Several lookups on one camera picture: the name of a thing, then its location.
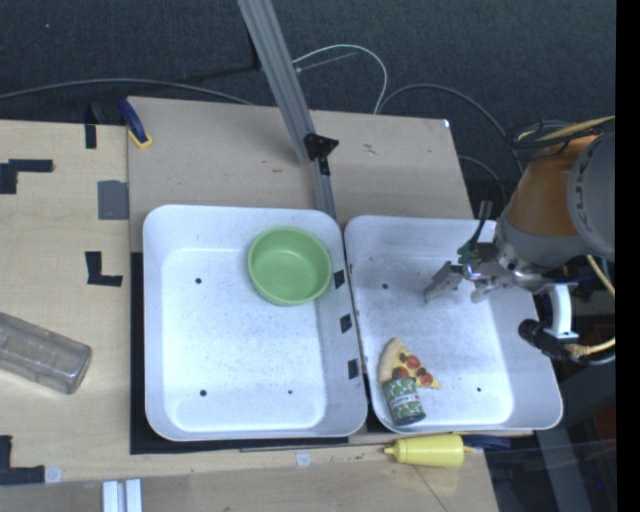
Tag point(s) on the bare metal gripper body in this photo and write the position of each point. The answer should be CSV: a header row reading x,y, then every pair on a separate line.
x,y
492,267

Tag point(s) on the clear plastic bottle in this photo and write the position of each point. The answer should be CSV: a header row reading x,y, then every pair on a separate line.
x,y
40,352

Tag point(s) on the black cylinder on white bracket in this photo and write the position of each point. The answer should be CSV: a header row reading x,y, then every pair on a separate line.
x,y
542,337

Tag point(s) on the yellow squeeze bottle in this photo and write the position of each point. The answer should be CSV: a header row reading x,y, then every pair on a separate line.
x,y
432,450

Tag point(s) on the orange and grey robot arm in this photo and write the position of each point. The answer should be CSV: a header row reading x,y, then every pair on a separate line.
x,y
550,200

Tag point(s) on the toy pizza slice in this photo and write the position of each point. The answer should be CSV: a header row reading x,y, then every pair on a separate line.
x,y
400,360

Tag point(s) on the white plastic tray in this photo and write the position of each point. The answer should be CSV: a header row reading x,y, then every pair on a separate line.
x,y
450,340
240,360

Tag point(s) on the green and white can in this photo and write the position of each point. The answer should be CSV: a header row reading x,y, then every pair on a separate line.
x,y
405,402

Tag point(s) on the pale wood board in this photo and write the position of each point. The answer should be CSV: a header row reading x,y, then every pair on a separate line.
x,y
225,160

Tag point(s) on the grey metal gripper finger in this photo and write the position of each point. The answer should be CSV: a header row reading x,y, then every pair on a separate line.
x,y
481,292
442,281

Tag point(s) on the green bowl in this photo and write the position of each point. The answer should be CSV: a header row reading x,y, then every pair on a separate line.
x,y
290,267

